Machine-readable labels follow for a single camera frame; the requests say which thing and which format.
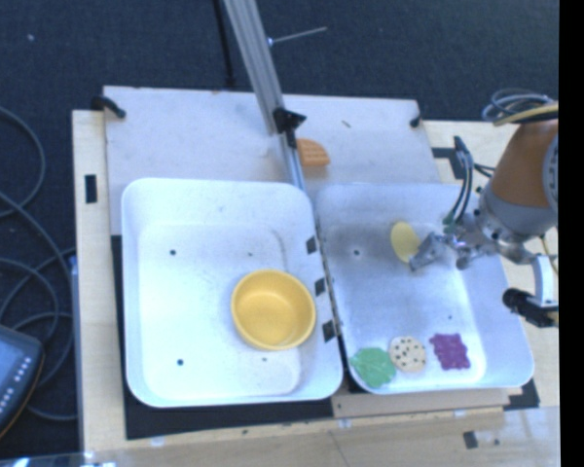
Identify white plastic tray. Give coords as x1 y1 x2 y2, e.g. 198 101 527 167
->
313 182 536 397
120 176 346 410

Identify thin black rod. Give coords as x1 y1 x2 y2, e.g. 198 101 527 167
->
310 190 354 393

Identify purple grapes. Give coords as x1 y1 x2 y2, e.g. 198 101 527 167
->
427 332 472 372

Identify black cylinder on white bracket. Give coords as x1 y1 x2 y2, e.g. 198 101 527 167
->
501 253 560 329

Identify green broccoli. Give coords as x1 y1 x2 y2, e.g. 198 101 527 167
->
348 346 398 388

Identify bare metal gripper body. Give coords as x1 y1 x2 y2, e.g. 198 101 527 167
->
444 208 537 264

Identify pale flat board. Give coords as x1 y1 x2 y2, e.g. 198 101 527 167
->
101 84 443 235

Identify yellow round chip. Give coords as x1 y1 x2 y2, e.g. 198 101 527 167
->
389 220 422 265

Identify chocolate chip biscuit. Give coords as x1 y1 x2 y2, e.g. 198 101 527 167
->
387 335 428 375

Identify yellow bowl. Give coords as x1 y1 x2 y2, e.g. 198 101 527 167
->
230 269 318 352

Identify orange waffle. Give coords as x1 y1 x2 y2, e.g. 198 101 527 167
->
295 136 331 168

